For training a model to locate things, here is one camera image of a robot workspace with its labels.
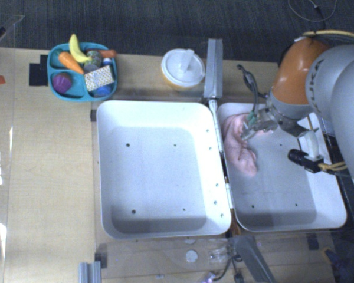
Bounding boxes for white plastic tray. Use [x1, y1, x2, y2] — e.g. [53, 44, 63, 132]
[96, 100, 232, 241]
[217, 101, 348, 233]

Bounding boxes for purple grapes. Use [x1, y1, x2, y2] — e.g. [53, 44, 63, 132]
[52, 72, 73, 95]

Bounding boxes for small green can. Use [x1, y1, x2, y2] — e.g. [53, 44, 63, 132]
[85, 50, 104, 69]

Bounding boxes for pink cloth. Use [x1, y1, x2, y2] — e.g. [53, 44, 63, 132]
[222, 113, 259, 178]

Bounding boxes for clear plastic bottle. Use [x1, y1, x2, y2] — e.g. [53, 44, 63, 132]
[208, 244, 235, 265]

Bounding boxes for orange sausage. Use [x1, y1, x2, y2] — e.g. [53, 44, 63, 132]
[99, 49, 118, 60]

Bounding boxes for orange carrot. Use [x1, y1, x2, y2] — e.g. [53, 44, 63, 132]
[58, 51, 85, 75]

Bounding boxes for blue round bottle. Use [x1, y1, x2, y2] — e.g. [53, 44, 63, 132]
[93, 84, 113, 98]

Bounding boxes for black cylinder on white bracket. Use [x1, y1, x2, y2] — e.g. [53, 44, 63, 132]
[287, 130, 326, 174]

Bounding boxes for yellow banana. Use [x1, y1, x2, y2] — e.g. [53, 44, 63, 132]
[68, 34, 93, 64]

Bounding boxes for white lidded yellow cup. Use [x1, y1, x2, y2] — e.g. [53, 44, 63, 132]
[160, 48, 207, 92]

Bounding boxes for blue divided plate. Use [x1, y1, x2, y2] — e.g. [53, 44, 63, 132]
[46, 42, 119, 103]

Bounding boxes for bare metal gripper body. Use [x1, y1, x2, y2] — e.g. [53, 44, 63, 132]
[251, 107, 281, 133]

